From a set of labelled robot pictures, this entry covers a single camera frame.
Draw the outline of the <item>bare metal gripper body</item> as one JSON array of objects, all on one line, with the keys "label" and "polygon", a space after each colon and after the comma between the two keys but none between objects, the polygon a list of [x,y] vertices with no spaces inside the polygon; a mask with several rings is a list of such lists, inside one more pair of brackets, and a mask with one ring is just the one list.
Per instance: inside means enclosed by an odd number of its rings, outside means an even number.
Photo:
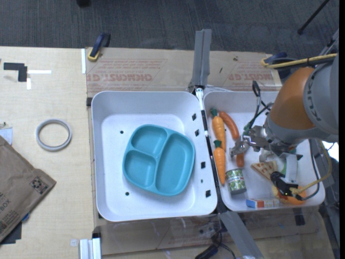
[{"label": "bare metal gripper body", "polygon": [[297,147],[297,144],[290,144],[276,137],[269,127],[257,125],[249,129],[249,145],[258,151],[263,149],[276,156],[283,153],[294,154]]}]

